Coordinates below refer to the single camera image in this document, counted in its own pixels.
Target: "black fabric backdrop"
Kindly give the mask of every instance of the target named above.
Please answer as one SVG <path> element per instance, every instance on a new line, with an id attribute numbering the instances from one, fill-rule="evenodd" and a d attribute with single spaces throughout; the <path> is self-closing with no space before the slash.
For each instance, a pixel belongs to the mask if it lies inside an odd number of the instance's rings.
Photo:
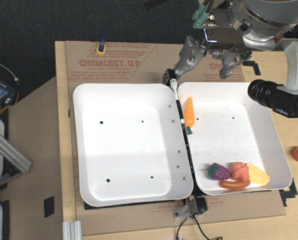
<path id="1" fill-rule="evenodd" d="M 56 74 L 55 41 L 183 44 L 201 37 L 191 20 L 198 0 L 0 0 L 0 63 L 12 70 L 28 95 Z M 0 78 L 14 86 L 0 67 Z"/>

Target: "wooden edge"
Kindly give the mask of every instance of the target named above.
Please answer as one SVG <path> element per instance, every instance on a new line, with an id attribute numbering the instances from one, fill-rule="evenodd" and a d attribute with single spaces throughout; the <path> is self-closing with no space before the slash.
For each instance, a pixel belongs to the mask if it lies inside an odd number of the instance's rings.
<path id="1" fill-rule="evenodd" d="M 55 42 L 55 67 L 58 98 L 62 212 L 64 222 L 77 220 L 72 156 L 71 124 L 66 59 L 66 42 Z"/>

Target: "robotic end effector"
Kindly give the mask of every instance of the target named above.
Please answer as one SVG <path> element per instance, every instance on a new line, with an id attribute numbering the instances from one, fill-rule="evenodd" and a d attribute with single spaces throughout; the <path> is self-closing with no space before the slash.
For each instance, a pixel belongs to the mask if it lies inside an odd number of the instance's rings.
<path id="1" fill-rule="evenodd" d="M 256 80 L 250 84 L 248 95 L 283 116 L 298 118 L 298 39 L 284 38 L 298 25 L 298 0 L 226 0 L 211 10 L 212 3 L 205 0 L 192 16 L 193 27 L 203 29 L 204 37 L 201 44 L 186 40 L 173 71 L 176 78 L 192 70 L 207 51 L 222 60 L 221 79 L 233 75 L 234 67 L 250 59 L 253 50 L 284 51 L 288 63 L 286 86 Z M 202 56 L 192 64 L 193 51 L 201 51 Z M 164 82 L 168 78 L 166 71 Z"/>

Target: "toy carrot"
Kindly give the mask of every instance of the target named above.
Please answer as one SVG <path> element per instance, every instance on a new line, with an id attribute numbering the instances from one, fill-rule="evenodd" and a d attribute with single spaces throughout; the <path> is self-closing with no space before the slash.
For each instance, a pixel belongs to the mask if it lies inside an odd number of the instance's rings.
<path id="1" fill-rule="evenodd" d="M 187 127 L 187 133 L 192 134 L 190 127 L 194 126 L 195 124 L 195 115 L 194 115 L 194 104 L 193 98 L 189 97 L 187 101 L 187 106 L 184 111 L 184 123 Z"/>

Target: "wooden table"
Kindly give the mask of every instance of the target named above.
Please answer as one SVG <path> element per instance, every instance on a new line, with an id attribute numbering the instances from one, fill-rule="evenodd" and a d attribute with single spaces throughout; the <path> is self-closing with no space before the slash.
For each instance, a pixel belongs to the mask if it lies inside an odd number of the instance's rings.
<path id="1" fill-rule="evenodd" d="M 66 43 L 55 42 L 56 79 L 58 97 L 58 121 L 60 141 L 60 163 L 62 184 L 63 221 L 77 220 L 75 207 L 75 189 L 72 159 L 71 127 L 68 117 L 69 95 L 67 79 Z M 287 61 L 281 53 L 254 52 L 252 59 L 261 68 L 261 78 L 276 83 L 285 84 L 287 80 Z M 258 79 L 251 67 L 242 67 L 247 82 Z M 292 156 L 294 147 L 298 146 L 298 118 L 288 119 L 279 114 L 272 113 L 277 132 L 279 134 L 284 152 L 286 154 L 292 176 L 298 193 L 298 161 Z M 272 240 L 297 239 L 298 240 L 298 195 L 287 200 L 286 215 L 228 222 L 203 224 L 202 229 L 209 238 L 222 236 L 224 240 Z M 84 240 L 173 240 L 176 227 L 130 231 L 111 234 L 84 236 Z M 181 236 L 185 240 L 203 239 L 196 225 L 181 228 Z"/>

